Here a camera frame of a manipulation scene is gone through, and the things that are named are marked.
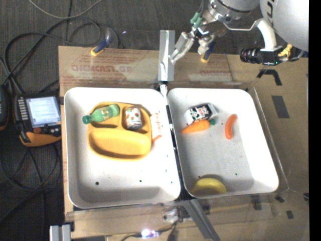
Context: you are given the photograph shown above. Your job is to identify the brown cardboard board red print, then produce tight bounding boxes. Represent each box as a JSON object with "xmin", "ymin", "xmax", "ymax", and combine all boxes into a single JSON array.
[{"xmin": 58, "ymin": 45, "xmax": 309, "ymax": 238}]

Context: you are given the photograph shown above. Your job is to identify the green plastic bottle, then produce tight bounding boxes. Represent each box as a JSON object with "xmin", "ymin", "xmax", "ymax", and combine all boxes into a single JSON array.
[{"xmin": 82, "ymin": 103, "xmax": 121, "ymax": 125}]

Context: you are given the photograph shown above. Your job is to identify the orange carrot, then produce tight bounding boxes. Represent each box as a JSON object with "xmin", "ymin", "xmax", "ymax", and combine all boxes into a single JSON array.
[{"xmin": 180, "ymin": 118, "xmax": 217, "ymax": 135}]

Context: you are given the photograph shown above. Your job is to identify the white carton cow print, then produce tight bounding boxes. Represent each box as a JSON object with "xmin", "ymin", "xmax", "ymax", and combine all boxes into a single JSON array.
[{"xmin": 184, "ymin": 103, "xmax": 218, "ymax": 126}]

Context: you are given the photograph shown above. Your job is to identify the white plastic tray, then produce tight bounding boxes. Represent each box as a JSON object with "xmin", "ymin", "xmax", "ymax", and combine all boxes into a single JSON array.
[
  {"xmin": 167, "ymin": 87, "xmax": 280, "ymax": 200},
  {"xmin": 63, "ymin": 87, "xmax": 182, "ymax": 209}
]

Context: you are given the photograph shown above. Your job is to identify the black cylinder on white bracket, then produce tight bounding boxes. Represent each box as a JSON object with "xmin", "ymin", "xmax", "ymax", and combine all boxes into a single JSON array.
[{"xmin": 225, "ymin": 18, "xmax": 284, "ymax": 66}]

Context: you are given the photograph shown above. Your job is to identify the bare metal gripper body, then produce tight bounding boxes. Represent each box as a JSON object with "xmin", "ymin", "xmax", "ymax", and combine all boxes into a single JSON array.
[{"xmin": 192, "ymin": 0, "xmax": 252, "ymax": 43}]

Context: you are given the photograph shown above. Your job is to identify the white can red print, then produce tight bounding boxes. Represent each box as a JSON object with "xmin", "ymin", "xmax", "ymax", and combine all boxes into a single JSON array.
[{"xmin": 124, "ymin": 106, "xmax": 144, "ymax": 131}]

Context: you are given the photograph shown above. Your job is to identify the orange sausage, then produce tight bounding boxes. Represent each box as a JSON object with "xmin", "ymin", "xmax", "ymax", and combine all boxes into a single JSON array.
[{"xmin": 224, "ymin": 113, "xmax": 238, "ymax": 141}]

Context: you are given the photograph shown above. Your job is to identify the white and orange packet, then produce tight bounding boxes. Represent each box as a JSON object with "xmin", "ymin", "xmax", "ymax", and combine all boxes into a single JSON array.
[{"xmin": 149, "ymin": 112, "xmax": 164, "ymax": 144}]

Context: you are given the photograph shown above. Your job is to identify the yellow divided plate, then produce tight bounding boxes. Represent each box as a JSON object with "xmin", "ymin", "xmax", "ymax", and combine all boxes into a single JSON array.
[{"xmin": 86, "ymin": 101, "xmax": 153, "ymax": 161}]

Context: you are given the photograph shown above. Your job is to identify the yellow banana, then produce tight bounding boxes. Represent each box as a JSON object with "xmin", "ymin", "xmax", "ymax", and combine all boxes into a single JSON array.
[{"xmin": 190, "ymin": 177, "xmax": 227, "ymax": 196}]

